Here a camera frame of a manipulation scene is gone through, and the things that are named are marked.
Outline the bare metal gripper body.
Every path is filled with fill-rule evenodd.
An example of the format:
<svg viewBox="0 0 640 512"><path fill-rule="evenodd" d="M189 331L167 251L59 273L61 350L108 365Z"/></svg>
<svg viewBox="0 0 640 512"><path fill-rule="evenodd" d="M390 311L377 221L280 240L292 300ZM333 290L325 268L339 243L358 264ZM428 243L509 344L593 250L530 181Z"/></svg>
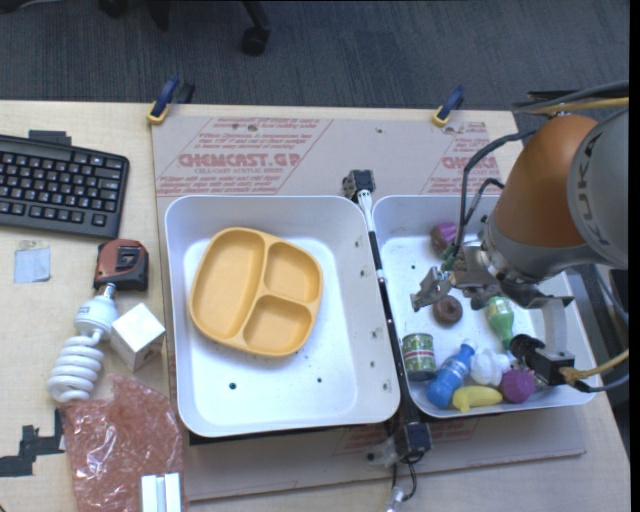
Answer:
<svg viewBox="0 0 640 512"><path fill-rule="evenodd" d="M492 273L488 250L482 241L455 247L449 282L466 296L498 296L502 290Z"/></svg>

